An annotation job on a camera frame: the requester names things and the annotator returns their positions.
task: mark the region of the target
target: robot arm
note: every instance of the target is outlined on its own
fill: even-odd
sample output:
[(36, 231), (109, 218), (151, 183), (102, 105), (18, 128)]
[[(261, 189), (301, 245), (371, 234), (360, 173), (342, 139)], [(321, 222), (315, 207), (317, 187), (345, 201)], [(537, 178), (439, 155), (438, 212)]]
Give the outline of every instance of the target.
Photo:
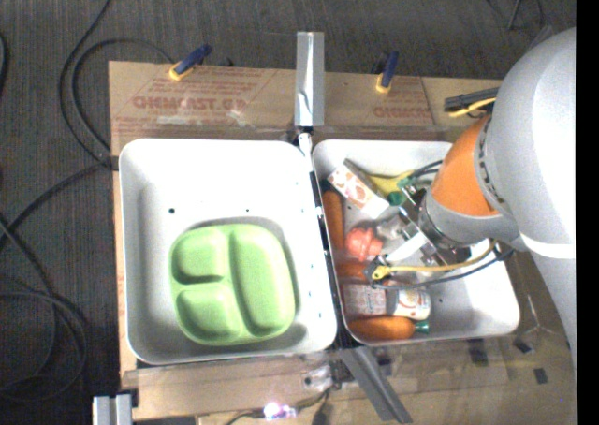
[(418, 217), (440, 248), (486, 238), (531, 252), (577, 367), (576, 29), (546, 40), (505, 77), (491, 116), (447, 154)]

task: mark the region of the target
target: food item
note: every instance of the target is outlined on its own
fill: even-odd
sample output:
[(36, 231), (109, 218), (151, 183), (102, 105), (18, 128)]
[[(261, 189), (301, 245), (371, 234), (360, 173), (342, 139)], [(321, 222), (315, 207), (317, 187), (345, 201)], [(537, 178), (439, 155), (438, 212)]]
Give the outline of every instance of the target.
[(368, 178), (348, 160), (333, 170), (328, 180), (342, 196), (373, 219), (389, 207)]
[(325, 210), (325, 221), (329, 230), (330, 241), (336, 250), (343, 249), (343, 202), (341, 196), (327, 190), (322, 195), (322, 205)]
[(425, 290), (383, 290), (363, 283), (364, 276), (341, 283), (343, 310), (349, 318), (374, 315), (405, 316), (425, 320), (431, 314), (431, 295)]
[(409, 339), (416, 331), (428, 332), (428, 322), (413, 322), (404, 316), (372, 316), (351, 320), (347, 327), (363, 341)]
[(366, 265), (360, 262), (349, 261), (342, 262), (335, 267), (337, 277), (342, 283), (366, 284), (364, 276)]
[(363, 262), (368, 257), (377, 256), (383, 249), (383, 242), (374, 237), (371, 228), (352, 228), (345, 239), (347, 252)]

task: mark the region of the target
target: yellow cable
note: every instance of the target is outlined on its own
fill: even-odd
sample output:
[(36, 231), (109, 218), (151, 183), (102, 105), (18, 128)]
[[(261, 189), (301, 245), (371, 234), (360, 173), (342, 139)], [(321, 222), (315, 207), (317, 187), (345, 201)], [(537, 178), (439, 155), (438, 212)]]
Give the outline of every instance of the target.
[(368, 178), (374, 184), (376, 189), (386, 197), (391, 192), (398, 190), (397, 182), (405, 179), (413, 172), (413, 170), (406, 170), (405, 172), (402, 172), (400, 175), (395, 177), (369, 175)]
[(461, 117), (462, 115), (466, 115), (467, 113), (472, 112), (473, 110), (480, 109), (492, 102), (495, 102), (497, 97), (493, 97), (491, 99), (483, 99), (475, 102), (474, 104), (470, 104), (466, 109), (455, 110), (454, 112), (449, 113), (449, 117)]
[(490, 243), (489, 248), (484, 253), (482, 253), (480, 256), (471, 258), (469, 260), (460, 262), (458, 264), (432, 265), (432, 266), (398, 265), (398, 266), (393, 266), (393, 267), (389, 267), (387, 265), (380, 265), (379, 267), (377, 267), (374, 270), (373, 279), (381, 280), (382, 278), (387, 277), (390, 273), (393, 273), (396, 271), (454, 271), (455, 269), (461, 269), (462, 267), (468, 267), (469, 265), (474, 265), (476, 262), (479, 262), (480, 260), (482, 260), (483, 258), (488, 256), (493, 251), (493, 248), (495, 248), (496, 244), (497, 244), (497, 241), (492, 241)]

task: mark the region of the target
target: blue clamp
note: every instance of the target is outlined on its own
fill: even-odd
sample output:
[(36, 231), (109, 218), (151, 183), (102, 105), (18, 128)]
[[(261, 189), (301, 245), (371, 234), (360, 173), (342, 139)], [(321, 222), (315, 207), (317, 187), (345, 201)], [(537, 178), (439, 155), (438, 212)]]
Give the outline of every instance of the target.
[(395, 69), (397, 68), (397, 63), (400, 58), (400, 53), (397, 51), (393, 51), (387, 58), (387, 62), (385, 63), (385, 68), (383, 72), (379, 74), (378, 79), (376, 81), (376, 90), (381, 93), (388, 92), (391, 88), (391, 79), (393, 79), (393, 74), (395, 74)]
[(202, 64), (204, 59), (209, 56), (211, 52), (212, 47), (209, 44), (204, 44), (203, 46), (197, 48), (182, 61), (178, 62), (168, 70), (170, 78), (174, 79), (175, 81), (180, 81), (187, 74), (191, 73), (194, 66)]

